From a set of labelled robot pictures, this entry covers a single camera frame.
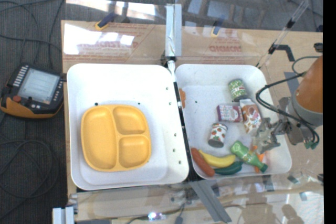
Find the can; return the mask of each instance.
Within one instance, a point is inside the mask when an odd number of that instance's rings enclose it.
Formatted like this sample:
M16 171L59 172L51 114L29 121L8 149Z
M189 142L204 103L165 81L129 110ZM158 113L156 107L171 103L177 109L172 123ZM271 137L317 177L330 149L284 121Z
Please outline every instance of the can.
M220 123L214 123L212 125L208 144L212 147L223 147L226 132L227 132L226 125Z
M234 102L248 98L244 83L241 79L235 79L229 83L229 89Z

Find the red sausage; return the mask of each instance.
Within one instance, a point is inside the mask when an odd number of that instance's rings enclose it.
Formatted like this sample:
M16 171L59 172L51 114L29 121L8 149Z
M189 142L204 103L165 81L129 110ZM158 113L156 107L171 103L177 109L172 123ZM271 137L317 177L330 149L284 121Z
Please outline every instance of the red sausage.
M198 152L198 150L194 147L191 148L191 155L193 156L193 159L195 163L200 167L200 169L208 176L214 176L215 170L208 165L201 154Z

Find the orange plate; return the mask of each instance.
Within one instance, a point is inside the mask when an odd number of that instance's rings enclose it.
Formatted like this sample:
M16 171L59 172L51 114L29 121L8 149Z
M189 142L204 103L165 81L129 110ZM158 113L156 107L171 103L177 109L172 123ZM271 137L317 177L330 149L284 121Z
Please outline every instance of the orange plate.
M131 105L98 105L81 121L85 161L95 170L114 172L143 166L151 156L145 115Z

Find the gray carpet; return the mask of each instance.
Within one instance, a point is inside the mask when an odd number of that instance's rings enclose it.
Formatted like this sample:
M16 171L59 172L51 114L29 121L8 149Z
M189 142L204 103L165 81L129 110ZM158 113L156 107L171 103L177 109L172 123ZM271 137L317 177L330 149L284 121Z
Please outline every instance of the gray carpet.
M112 1L165 5L179 0ZM212 13L213 6L235 5L236 10L243 9L244 12L233 16L231 20L225 20L223 27L280 30L302 0L201 1L205 1L208 8L203 17L190 15L191 4L195 0L186 0L183 11L188 20L184 21L185 25L206 25L207 16L216 16ZM292 30L321 31L323 0L308 1L309 9ZM61 72L60 20L89 18L88 14L69 11L62 2L0 0L1 88L22 61ZM67 203L63 110L54 118L41 121L18 119L0 112L0 122L0 223L51 223L52 208L64 207ZM18 145L25 140L31 142L22 146L23 150L13 158ZM52 155L45 147L34 144L34 140L48 145Z

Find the green can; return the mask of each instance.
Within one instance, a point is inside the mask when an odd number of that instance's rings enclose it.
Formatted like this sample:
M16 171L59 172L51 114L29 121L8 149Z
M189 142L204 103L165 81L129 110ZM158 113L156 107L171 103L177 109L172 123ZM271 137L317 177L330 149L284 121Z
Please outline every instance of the green can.
M244 83L241 79L235 79L229 83L229 89L234 102L239 102L240 99L248 98Z

